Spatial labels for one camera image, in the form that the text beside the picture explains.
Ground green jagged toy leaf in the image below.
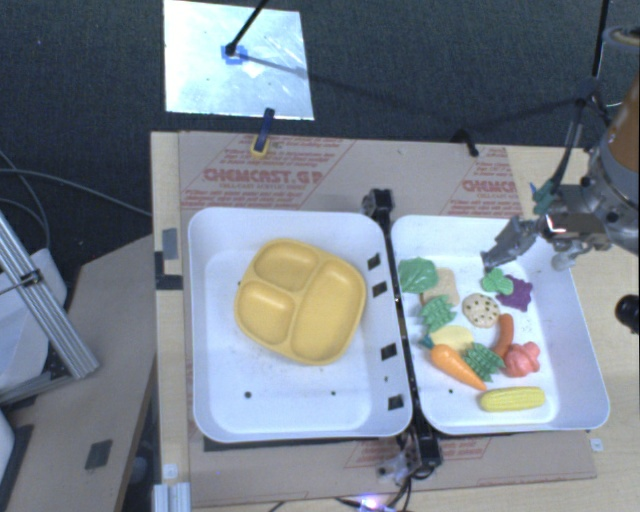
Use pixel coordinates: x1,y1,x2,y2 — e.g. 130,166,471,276
461,342,507,384
418,294,458,335

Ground thin black rod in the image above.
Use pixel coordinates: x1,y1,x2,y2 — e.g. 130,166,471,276
378,212,429,444

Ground purple grapes with green leaf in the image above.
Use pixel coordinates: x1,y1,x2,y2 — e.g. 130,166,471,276
480,267,534,314

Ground pink toy food lump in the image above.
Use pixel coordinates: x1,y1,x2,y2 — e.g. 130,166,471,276
501,341,543,379

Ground orange carrot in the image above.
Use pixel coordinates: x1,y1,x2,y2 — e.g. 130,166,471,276
419,335,488,393

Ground brown cardboard board red print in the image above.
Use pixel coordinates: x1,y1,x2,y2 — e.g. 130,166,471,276
177,130,599,507

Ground beige chocolate chip biscuit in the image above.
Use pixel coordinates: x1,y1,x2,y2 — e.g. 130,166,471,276
461,292,502,330

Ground yellow toy fruit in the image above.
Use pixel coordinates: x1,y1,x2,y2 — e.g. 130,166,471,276
429,324,476,354

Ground white plastic tray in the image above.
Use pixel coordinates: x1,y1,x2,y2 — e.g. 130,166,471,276
389,214,612,436
187,206,414,444

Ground green lettuce leaf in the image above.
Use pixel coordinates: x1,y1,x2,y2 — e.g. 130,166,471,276
397,257,439,296

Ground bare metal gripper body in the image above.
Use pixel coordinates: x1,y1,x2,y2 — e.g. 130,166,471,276
533,182,627,253

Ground yellow divided plate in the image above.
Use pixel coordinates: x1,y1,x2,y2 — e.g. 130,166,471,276
233,238,369,367

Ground orange sausage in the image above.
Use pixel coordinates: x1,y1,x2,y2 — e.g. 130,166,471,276
491,313,516,358

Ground tan bread slice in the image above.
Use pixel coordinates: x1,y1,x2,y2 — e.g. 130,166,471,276
421,268,461,308

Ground yellow corn cob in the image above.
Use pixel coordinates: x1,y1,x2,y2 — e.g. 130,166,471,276
479,386,547,413

